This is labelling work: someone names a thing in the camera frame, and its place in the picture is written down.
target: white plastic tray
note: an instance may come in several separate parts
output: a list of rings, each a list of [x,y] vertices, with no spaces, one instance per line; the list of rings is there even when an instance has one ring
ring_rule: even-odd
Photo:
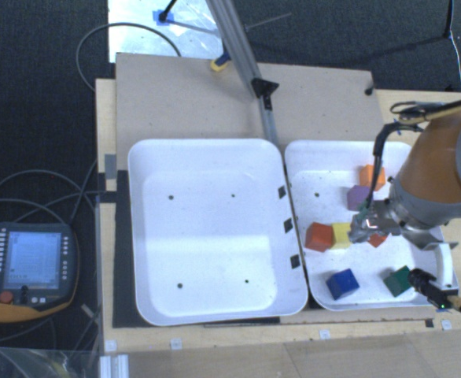
[[[275,146],[144,140],[128,161],[136,302],[145,320],[191,324],[304,307],[308,288]]]
[[[360,168],[374,163],[372,147],[373,143],[367,142],[307,140],[288,145],[286,167],[302,246],[313,221],[324,224],[351,222],[355,212],[347,210],[346,194],[359,183]],[[403,143],[386,144],[383,155],[386,178],[398,173],[409,150],[410,147]],[[388,193],[389,183],[386,183],[374,197],[382,200]],[[304,249],[304,258],[311,293],[321,306],[330,310],[429,305],[426,297],[413,289],[394,298],[383,278],[404,265],[410,269],[419,267],[434,276],[437,274],[434,252],[420,251],[401,236],[389,236],[378,248],[361,243],[347,250],[323,253]],[[326,280],[347,268],[353,271],[360,289],[335,301]]]

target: green block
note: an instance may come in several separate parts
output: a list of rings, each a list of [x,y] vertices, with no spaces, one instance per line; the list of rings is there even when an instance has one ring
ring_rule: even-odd
[[[409,272],[409,268],[404,266],[384,279],[384,282],[388,290],[390,290],[391,294],[393,294],[393,297],[398,297],[400,294],[411,288],[411,285],[407,280]]]

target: yellow block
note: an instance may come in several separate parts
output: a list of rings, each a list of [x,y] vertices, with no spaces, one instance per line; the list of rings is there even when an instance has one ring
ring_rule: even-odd
[[[334,230],[334,245],[332,249],[347,249],[351,246],[351,241],[348,238],[348,232],[351,230],[350,223],[333,223]]]

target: black clip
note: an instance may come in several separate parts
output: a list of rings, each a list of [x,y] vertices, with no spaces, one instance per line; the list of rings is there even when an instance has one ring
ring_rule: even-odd
[[[273,83],[272,81],[254,78],[252,80],[252,87],[255,92],[255,96],[263,99],[265,109],[272,110],[271,95],[279,87],[279,84]]]

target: red block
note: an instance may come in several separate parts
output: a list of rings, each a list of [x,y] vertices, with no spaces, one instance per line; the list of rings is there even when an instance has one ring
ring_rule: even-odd
[[[334,230],[331,225],[312,223],[306,231],[305,247],[325,252],[330,249],[334,241]]]
[[[388,234],[386,235],[379,235],[379,234],[373,234],[371,237],[368,239],[369,244],[371,244],[374,248],[377,248],[379,245],[381,245],[383,242],[386,241],[386,238],[388,238]]]

